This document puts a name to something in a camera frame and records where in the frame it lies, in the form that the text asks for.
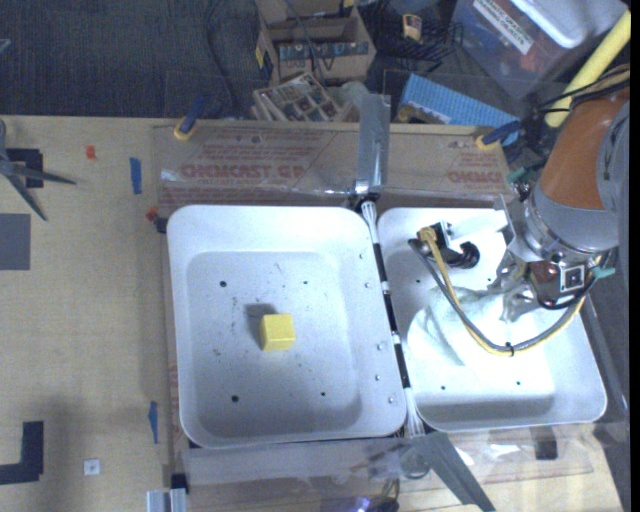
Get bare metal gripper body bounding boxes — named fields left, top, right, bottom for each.
left=495, top=225, right=610, bottom=305

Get white cloth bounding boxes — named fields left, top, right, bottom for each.
left=406, top=286, right=551, bottom=369

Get white plastic tray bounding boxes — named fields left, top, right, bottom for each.
left=375, top=207, right=609, bottom=433
left=165, top=203, right=407, bottom=450

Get thin black and white rod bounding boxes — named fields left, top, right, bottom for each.
left=358, top=199, right=426, bottom=439

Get yellow cube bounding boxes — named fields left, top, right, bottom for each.
left=258, top=312, right=297, bottom=352

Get brown cardboard board red print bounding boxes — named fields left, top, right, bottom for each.
left=152, top=119, right=609, bottom=504

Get grey scissors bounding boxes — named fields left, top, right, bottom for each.
left=0, top=147, right=77, bottom=222

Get black cylinder on white bracket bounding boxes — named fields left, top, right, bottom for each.
left=407, top=209, right=511, bottom=271

